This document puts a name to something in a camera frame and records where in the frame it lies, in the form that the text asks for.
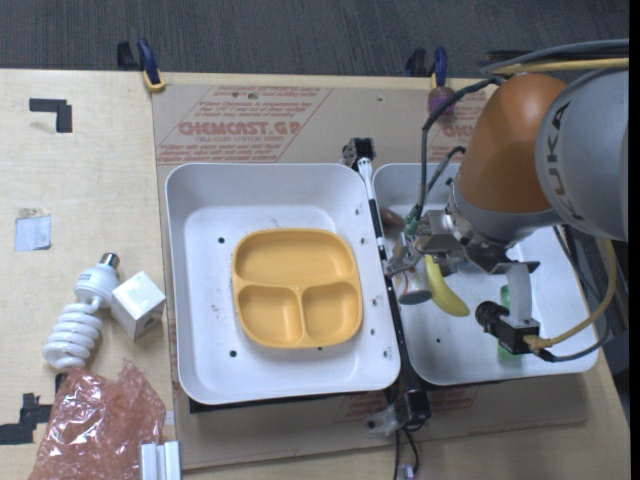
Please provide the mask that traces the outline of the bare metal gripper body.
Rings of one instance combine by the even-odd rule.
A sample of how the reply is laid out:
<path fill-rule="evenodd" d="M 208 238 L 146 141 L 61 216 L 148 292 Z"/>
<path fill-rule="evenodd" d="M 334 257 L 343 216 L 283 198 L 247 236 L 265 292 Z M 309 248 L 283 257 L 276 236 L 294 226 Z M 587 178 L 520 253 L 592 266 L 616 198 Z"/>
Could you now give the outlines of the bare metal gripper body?
<path fill-rule="evenodd" d="M 416 248 L 451 270 L 470 262 L 488 274 L 506 272 L 506 243 L 477 230 L 457 210 L 428 210 L 419 221 Z"/>

